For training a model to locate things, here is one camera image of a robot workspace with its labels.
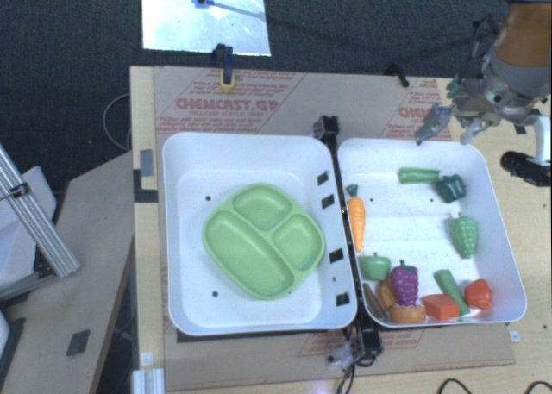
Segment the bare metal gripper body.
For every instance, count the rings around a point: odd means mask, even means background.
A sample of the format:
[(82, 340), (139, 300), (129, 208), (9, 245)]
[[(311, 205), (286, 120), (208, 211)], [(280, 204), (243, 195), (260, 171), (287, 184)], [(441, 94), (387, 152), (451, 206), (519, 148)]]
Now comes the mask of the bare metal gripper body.
[(530, 126), (542, 114), (536, 98), (524, 97), (503, 84), (484, 80), (463, 80), (453, 101), (454, 115), (481, 119), (491, 125), (506, 120), (516, 126)]

